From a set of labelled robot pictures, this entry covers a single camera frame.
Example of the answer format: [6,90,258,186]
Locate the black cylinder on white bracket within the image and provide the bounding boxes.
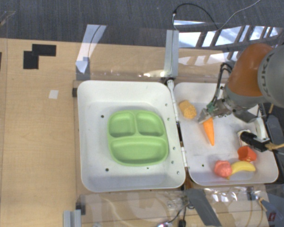
[240,117,271,152]

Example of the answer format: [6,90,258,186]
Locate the orange carrot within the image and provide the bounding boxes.
[203,117,215,147]

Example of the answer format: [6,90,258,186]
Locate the orange cup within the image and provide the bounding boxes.
[237,146,257,163]

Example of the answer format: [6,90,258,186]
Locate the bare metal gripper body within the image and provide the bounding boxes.
[205,98,234,118]

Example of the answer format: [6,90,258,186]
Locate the thin black and white rod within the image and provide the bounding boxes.
[166,79,188,169]

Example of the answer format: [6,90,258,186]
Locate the green divided plate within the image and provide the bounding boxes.
[107,110,169,167]

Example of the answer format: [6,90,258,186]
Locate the yellow textured bread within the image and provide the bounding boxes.
[178,100,197,120]

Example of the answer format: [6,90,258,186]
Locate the yellow banana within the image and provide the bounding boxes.
[227,161,257,180]

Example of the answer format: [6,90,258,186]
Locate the pink rounded toy food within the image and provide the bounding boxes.
[213,160,233,178]

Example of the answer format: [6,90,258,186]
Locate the white plastic tray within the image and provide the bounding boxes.
[173,82,280,187]
[77,80,186,193]

